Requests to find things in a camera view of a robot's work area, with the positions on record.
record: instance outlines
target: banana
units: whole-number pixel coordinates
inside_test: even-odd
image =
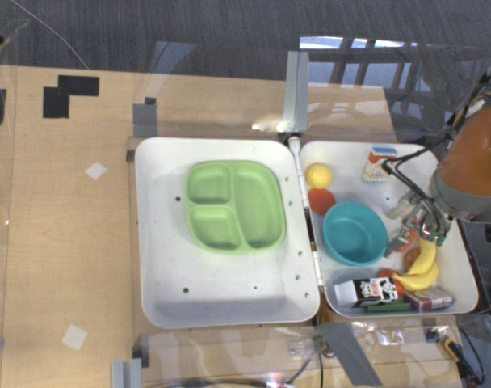
[[[433,261],[432,266],[428,272],[413,275],[413,276],[400,276],[397,273],[392,274],[392,278],[398,280],[401,285],[405,288],[405,290],[409,290],[411,292],[415,290],[423,290],[432,285],[439,275],[439,267],[438,264]]]
[[[429,242],[420,237],[418,243],[420,245],[420,254],[407,272],[409,276],[421,275],[428,272],[436,259],[435,242]]]

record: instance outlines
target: lemon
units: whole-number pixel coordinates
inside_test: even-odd
[[[324,164],[313,164],[306,171],[307,183],[314,188],[324,188],[332,180],[332,171]]]

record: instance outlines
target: teal bowl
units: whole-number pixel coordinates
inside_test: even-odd
[[[350,266],[375,263],[388,246],[380,217],[369,207],[351,201],[337,203],[328,210],[322,236],[330,257]]]

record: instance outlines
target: green compartment tray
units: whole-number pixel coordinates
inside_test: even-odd
[[[210,251],[270,249],[285,236],[285,214],[272,171],[251,161],[209,161],[187,174],[185,202],[194,240]]]

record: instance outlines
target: white tray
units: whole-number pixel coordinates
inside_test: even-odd
[[[212,160],[250,160],[273,171],[287,223],[277,247],[226,255],[196,244],[184,182],[193,165]],[[136,187],[142,306],[153,324],[175,329],[303,322],[317,312],[319,291],[288,148],[274,141],[150,138],[136,150]]]
[[[408,188],[394,177],[389,177],[386,183],[366,183],[362,180],[363,168],[373,146],[375,145],[359,142],[309,142],[301,150],[301,164],[303,170],[317,162],[326,164],[333,174],[328,189],[335,195],[337,202],[348,200],[367,205],[380,216],[388,234],[391,235],[399,230],[401,219],[391,220],[385,214],[397,205],[398,200],[408,191]],[[380,146],[393,147],[397,150],[398,155],[411,154],[421,149],[419,145],[382,144]],[[428,152],[402,164],[401,170],[426,191],[437,165],[435,156]],[[374,277],[382,268],[401,270],[401,254],[393,253],[388,258],[384,257],[379,262],[366,267],[350,267],[340,264],[331,259],[325,251],[321,236],[322,219],[323,216],[312,212],[313,230],[328,303],[339,314],[348,318],[370,318],[373,315],[367,315],[364,309],[338,306],[334,285],[347,280]],[[478,291],[455,221],[452,223],[451,231],[444,244],[438,249],[437,262],[439,265],[437,285],[448,291],[454,297],[455,302],[444,310],[433,310],[422,314],[463,314],[473,310],[477,304]],[[413,313],[391,313],[390,315],[406,314]]]

